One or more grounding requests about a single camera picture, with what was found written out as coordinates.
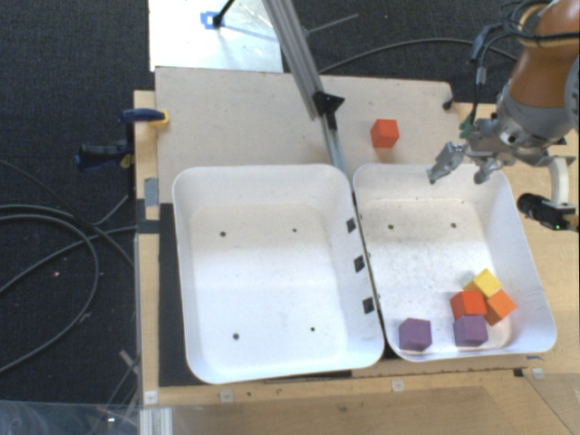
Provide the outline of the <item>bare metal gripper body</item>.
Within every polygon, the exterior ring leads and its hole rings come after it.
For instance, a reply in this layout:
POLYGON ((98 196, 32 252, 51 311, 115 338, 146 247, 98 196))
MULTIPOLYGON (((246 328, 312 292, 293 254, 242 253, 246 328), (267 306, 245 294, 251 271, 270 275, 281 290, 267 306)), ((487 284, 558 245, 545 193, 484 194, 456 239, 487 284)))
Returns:
POLYGON ((546 150, 550 142, 527 132, 512 120, 476 120, 466 142, 468 155, 473 159, 493 159, 505 165, 512 165, 516 160, 527 165, 548 165, 552 161, 546 150))

